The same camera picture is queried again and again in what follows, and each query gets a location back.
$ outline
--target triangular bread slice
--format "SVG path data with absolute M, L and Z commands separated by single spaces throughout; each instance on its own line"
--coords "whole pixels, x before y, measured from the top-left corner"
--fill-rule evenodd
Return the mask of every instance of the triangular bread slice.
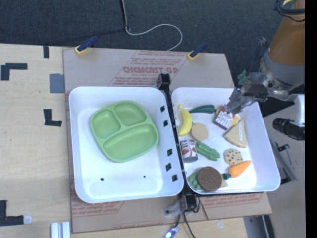
M 244 129 L 244 120 L 240 120 L 225 135 L 224 138 L 238 147 L 247 147 L 247 137 Z

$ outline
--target toy carrot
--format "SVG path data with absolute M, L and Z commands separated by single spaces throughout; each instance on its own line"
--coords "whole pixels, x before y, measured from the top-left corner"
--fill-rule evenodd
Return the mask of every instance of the toy carrot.
M 241 163 L 231 166 L 231 168 L 229 169 L 229 173 L 231 174 L 231 177 L 233 178 L 233 177 L 238 177 L 239 175 L 241 175 L 241 173 L 245 169 L 247 169 L 250 163 L 251 161 L 248 160 L 248 161 L 243 161 Z

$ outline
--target green plate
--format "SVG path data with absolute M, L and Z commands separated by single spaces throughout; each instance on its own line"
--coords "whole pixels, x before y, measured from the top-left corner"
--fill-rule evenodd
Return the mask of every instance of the green plate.
M 95 112 L 90 128 L 102 152 L 114 162 L 137 158 L 159 141 L 159 133 L 140 105 L 122 101 Z

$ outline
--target cardboard box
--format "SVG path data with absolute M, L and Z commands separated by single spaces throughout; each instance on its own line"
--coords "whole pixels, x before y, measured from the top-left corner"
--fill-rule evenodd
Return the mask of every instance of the cardboard box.
M 79 86 L 154 86 L 160 73 L 171 77 L 170 90 L 179 87 L 233 88 L 224 54 L 200 53 L 188 60 L 186 52 L 93 49 L 79 56 L 65 48 L 64 76 L 67 137 L 71 181 L 72 231 L 89 232 L 175 223 L 164 208 L 178 196 L 89 204 L 81 201 L 74 189 L 68 96 Z M 233 218 L 271 213 L 265 192 L 201 197 L 198 213 L 188 221 Z

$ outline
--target blue clamp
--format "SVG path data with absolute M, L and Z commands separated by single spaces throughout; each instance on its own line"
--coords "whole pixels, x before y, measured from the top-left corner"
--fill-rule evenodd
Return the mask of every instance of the blue clamp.
M 81 45 L 75 47 L 75 51 L 77 54 L 81 55 L 82 53 L 87 51 L 88 47 L 92 47 L 98 41 L 98 36 L 94 36 L 84 41 Z
M 207 47 L 207 45 L 206 45 L 205 42 L 202 43 L 202 44 L 200 44 L 197 48 L 195 48 L 194 50 L 192 50 L 191 52 L 189 52 L 189 53 L 187 54 L 187 58 L 188 58 L 189 60 L 195 59 L 195 58 L 197 57 L 198 53 L 201 52 L 202 50 L 204 50 L 205 47 Z

